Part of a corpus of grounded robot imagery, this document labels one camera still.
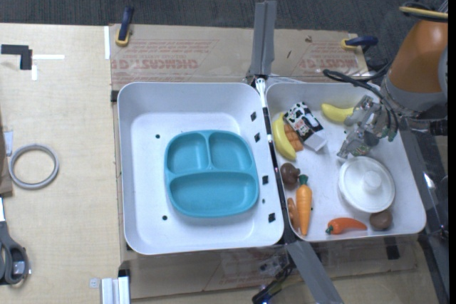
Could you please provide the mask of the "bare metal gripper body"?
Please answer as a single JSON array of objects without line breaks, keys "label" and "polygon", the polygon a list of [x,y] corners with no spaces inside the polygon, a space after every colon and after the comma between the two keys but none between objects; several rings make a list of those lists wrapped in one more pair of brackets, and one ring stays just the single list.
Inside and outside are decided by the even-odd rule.
[{"label": "bare metal gripper body", "polygon": [[368,147],[376,146],[381,139],[392,142],[396,137],[396,114],[383,103],[377,103],[365,95],[358,104],[361,120],[358,131]]}]

